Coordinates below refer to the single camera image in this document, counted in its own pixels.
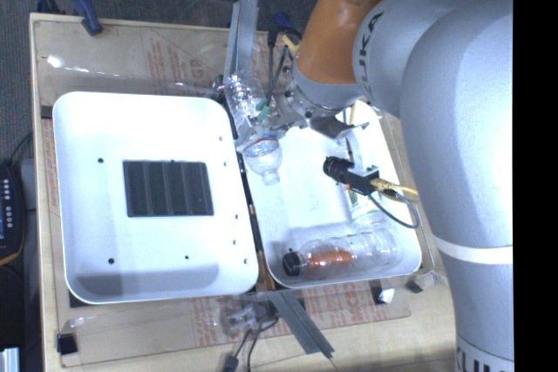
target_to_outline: black bottle cap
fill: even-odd
[[[285,270],[288,276],[300,275],[302,269],[298,254],[293,252],[286,253],[282,257],[282,269]]]

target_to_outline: white stripe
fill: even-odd
[[[455,245],[434,236],[438,250],[457,260],[487,265],[507,265],[514,263],[514,247],[471,248]]]

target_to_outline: transparent plastic sheet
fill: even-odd
[[[31,23],[41,106],[53,106],[68,91],[207,96],[222,73],[228,30],[184,25],[102,21],[91,37],[78,17],[36,15]],[[266,33],[256,33],[253,67],[267,84]],[[77,354],[61,355],[65,366],[116,360],[238,341],[221,322],[237,297],[84,306],[65,285],[58,184],[52,122],[40,121],[49,199],[51,244],[55,254],[58,332],[75,334]],[[426,264],[430,255],[425,257]],[[370,284],[310,287],[302,290],[319,328],[385,321],[409,315],[405,296],[377,306]],[[286,335],[280,322],[262,336]]]

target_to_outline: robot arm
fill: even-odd
[[[461,371],[514,370],[512,26],[513,0],[319,0],[288,95],[310,126],[362,96],[401,120]]]

